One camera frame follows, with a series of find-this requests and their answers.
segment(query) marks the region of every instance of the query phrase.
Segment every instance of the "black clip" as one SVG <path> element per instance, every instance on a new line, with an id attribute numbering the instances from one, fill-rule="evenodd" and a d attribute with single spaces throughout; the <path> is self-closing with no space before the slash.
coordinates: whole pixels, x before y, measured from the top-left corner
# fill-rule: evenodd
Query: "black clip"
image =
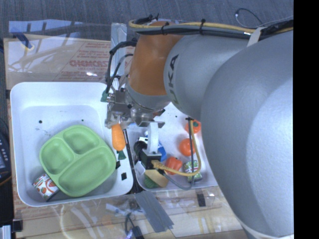
<path id="1" fill-rule="evenodd" d="M 206 20 L 203 18 L 203 19 L 201 20 L 201 25 L 200 25 L 200 27 L 199 27 L 199 33 L 200 33 L 201 35 L 204 35 L 202 28 L 203 28 L 205 22 L 206 22 Z"/>
<path id="2" fill-rule="evenodd" d="M 162 35 L 167 35 L 167 33 L 166 33 L 166 34 L 164 33 L 164 27 L 165 27 L 165 26 L 168 26 L 168 25 L 169 25 L 169 23 L 166 21 L 165 25 L 163 25 L 163 26 L 161 27 L 160 31 L 161 31 Z"/>

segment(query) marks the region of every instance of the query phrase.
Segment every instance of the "gray floor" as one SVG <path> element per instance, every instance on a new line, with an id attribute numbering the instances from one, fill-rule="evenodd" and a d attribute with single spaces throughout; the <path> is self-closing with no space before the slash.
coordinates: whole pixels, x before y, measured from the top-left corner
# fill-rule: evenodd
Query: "gray floor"
<path id="1" fill-rule="evenodd" d="M 257 26 L 263 22 L 291 19 L 294 0 L 0 0 L 0 38 L 8 37 L 9 21 L 62 19 L 90 23 L 127 23 L 150 13 L 162 18 L 186 21 L 217 22 L 240 26 Z M 0 54 L 0 118 L 7 120 L 5 102 L 4 60 Z"/>

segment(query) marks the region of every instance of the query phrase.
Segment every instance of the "carrot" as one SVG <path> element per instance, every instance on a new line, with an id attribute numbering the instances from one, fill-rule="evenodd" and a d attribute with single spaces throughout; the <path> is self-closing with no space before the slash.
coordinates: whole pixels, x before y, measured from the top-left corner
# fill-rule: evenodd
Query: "carrot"
<path id="1" fill-rule="evenodd" d="M 119 123 L 112 126 L 112 146 L 115 150 L 121 151 L 125 148 L 126 142 Z"/>

